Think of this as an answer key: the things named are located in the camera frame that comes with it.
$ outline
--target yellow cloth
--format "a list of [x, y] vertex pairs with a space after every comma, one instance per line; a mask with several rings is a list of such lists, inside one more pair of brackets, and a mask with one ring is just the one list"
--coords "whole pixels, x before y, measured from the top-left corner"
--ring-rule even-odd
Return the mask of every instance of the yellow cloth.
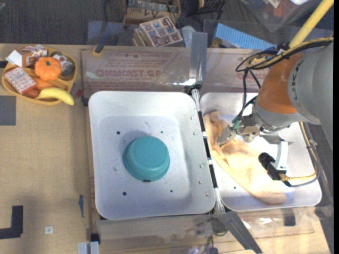
[[281, 204], [287, 200], [282, 183], [272, 180], [258, 160], [260, 152], [245, 142], [233, 140], [221, 147], [217, 138], [228, 123], [215, 111], [204, 116], [211, 156], [225, 172], [253, 196], [268, 204]]

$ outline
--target teal bowl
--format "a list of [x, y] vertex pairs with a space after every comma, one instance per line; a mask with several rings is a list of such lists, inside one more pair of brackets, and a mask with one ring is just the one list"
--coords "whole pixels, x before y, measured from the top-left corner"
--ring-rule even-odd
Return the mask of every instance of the teal bowl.
[[123, 164], [130, 175], [143, 182], [165, 176], [170, 167], [170, 154], [163, 141], [154, 137], [133, 140], [123, 153]]

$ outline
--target wooden table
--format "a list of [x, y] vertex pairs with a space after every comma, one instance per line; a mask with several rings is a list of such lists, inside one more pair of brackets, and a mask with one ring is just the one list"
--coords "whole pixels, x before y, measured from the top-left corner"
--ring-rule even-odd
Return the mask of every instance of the wooden table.
[[[0, 44], [0, 60], [19, 46]], [[78, 243], [88, 241], [93, 231], [86, 107], [76, 96], [82, 87], [81, 50], [91, 47], [50, 46], [78, 63], [71, 91], [75, 105], [44, 106], [17, 98], [16, 126], [0, 126], [0, 229], [11, 226], [12, 206], [23, 205], [23, 233], [20, 238], [0, 240], [1, 254], [77, 253]], [[0, 95], [10, 95], [2, 85]], [[78, 204], [80, 195], [84, 197], [84, 217]], [[313, 233], [257, 239], [257, 243], [264, 253], [329, 253], [319, 219], [310, 216]], [[53, 234], [44, 233], [48, 225], [53, 226]], [[253, 253], [238, 242], [218, 248], [221, 253]]]

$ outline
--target toy banana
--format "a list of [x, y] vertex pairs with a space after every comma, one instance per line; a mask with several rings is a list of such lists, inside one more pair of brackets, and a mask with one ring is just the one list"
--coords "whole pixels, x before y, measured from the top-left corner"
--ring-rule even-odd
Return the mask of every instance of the toy banana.
[[74, 99], [71, 96], [71, 94], [58, 87], [45, 88], [36, 97], [36, 99], [49, 99], [49, 98], [59, 99], [66, 104], [74, 105]]

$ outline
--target white plastic tray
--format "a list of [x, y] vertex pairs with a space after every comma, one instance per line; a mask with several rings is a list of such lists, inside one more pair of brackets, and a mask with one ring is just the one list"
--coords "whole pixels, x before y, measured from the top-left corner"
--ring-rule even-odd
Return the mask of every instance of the white plastic tray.
[[[247, 99], [251, 99], [255, 94], [247, 94]], [[232, 119], [242, 108], [242, 93], [206, 93], [201, 97], [200, 105], [202, 114], [208, 114], [213, 111], [219, 111], [220, 118], [231, 123]], [[249, 106], [244, 115], [251, 112]], [[286, 141], [292, 142], [288, 147], [288, 173], [293, 176], [307, 176], [314, 172], [314, 168], [309, 156], [301, 129], [298, 123], [293, 123], [289, 128], [279, 131], [279, 136]], [[265, 139], [256, 137], [248, 145], [259, 152], [267, 152], [276, 158], [278, 146], [269, 144]], [[283, 191], [288, 200], [279, 205], [267, 205], [253, 197], [241, 186], [239, 186], [232, 177], [230, 177], [217, 163], [214, 164], [216, 179], [220, 188], [221, 200], [226, 207], [233, 211], [253, 211], [265, 210], [282, 207], [302, 207], [314, 206], [322, 198], [322, 191], [318, 181], [309, 185], [290, 188], [283, 183]]]
[[[97, 92], [88, 103], [95, 202], [109, 220], [209, 212], [215, 196], [194, 100], [183, 93]], [[160, 180], [144, 183], [125, 169], [122, 154], [138, 137], [168, 147]]]

